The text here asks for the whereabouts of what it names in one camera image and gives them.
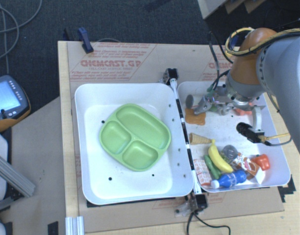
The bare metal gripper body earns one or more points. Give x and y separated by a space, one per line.
240 103

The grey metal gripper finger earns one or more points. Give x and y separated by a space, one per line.
224 110
203 105

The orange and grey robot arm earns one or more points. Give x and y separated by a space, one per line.
277 67

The orange toy food piece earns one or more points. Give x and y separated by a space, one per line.
243 112

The grey round disc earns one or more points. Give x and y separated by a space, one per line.
189 101

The orange brown biscuit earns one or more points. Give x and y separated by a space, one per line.
195 117

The white plastic tray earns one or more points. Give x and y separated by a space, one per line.
226 128
91 94

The thin black and white rod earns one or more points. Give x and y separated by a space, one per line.
182 119

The beige ice cream cone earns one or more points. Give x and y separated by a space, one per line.
197 139

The grey can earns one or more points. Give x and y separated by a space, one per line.
229 152

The yellow banana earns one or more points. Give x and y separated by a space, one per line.
218 159

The green pea pod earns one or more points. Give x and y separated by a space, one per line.
212 168

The orange bell pepper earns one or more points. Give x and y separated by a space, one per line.
262 161

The white and brown carton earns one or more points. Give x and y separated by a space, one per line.
249 168

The white and orange packet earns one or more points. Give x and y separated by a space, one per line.
202 172

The blue bottle with white cap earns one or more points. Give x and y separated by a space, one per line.
232 179

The green divided plate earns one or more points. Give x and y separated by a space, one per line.
135 136

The brown cardboard board, red print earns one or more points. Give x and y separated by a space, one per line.
115 57

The black cylinder on white bracket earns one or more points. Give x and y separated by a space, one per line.
249 132

